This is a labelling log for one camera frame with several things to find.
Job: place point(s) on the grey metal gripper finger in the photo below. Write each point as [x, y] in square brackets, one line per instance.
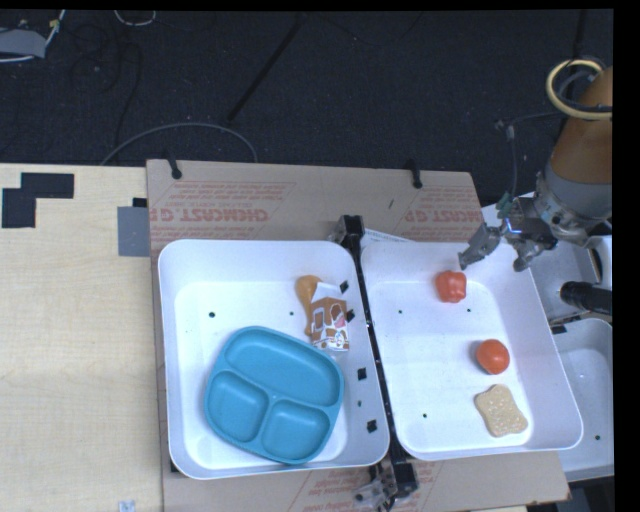
[477, 249]
[525, 257]

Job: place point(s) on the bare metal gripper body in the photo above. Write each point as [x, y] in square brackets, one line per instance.
[532, 227]

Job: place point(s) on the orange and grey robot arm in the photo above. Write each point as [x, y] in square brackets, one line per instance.
[582, 145]

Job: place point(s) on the orange toy bell pepper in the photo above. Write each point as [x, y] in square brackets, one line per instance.
[451, 286]

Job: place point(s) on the orange toy tomato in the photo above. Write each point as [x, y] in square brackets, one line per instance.
[493, 356]

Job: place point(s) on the white plastic tray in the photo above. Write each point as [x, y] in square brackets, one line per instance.
[430, 360]
[200, 300]

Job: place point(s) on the thin black rod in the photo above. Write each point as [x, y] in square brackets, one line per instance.
[376, 345]

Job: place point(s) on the beige toy bread slice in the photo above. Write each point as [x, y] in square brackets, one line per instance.
[501, 411]

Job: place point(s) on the brown and white carton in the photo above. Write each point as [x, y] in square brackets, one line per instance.
[330, 325]

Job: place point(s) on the tan toy chicken drumstick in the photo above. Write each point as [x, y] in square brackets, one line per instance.
[306, 295]

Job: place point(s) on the brown cardboard board red print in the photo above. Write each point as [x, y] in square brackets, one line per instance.
[240, 205]

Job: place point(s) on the blue divided plate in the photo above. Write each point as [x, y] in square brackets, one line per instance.
[272, 395]

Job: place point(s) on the black cylinder on white bracket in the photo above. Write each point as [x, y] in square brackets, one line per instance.
[587, 297]

